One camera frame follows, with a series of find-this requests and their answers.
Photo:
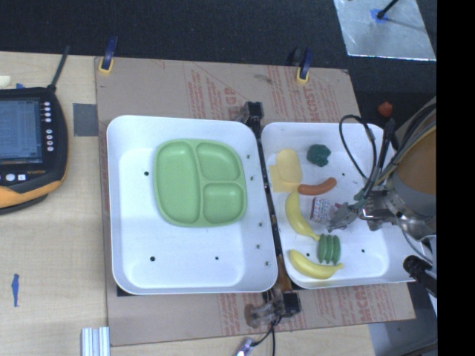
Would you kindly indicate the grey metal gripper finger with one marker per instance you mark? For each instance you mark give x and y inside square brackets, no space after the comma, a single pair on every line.
[347,208]
[339,221]

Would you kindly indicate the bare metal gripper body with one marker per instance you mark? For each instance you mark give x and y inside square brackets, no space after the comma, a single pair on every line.
[382,208]

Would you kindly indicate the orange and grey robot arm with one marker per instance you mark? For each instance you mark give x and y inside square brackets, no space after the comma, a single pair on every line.
[419,161]

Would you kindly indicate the small colourful printed carton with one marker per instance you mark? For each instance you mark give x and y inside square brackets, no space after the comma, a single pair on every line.
[322,210]

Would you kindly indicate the green ribbed toy vegetable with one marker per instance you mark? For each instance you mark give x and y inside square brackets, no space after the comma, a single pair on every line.
[328,250]

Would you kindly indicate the orange sausage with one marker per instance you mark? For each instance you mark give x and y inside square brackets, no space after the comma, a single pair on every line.
[315,188]

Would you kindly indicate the yellow banana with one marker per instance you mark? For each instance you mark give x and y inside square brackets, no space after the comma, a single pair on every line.
[311,269]
[297,217]

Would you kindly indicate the white plastic tray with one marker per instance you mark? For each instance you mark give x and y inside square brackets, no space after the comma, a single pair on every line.
[367,262]
[185,258]

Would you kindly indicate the green broccoli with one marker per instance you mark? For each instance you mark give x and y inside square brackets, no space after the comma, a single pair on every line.
[318,155]

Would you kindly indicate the yellow flat cheese slice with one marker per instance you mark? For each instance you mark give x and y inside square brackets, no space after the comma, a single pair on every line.
[278,184]

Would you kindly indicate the pale yellow rounded toy piece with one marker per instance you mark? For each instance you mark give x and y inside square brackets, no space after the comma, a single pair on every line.
[290,163]

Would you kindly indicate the thin black and white rod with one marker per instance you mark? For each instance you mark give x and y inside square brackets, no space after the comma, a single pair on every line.
[266,184]

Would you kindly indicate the small red toy fruit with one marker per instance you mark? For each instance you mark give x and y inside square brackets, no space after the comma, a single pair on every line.
[385,109]

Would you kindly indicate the green divided plate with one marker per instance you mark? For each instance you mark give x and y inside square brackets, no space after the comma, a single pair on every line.
[178,184]

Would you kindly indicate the brown cardboard board red print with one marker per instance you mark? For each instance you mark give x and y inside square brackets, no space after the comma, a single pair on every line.
[222,84]

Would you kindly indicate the black cylinder on white bracket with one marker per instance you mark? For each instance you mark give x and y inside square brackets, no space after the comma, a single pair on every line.
[417,269]

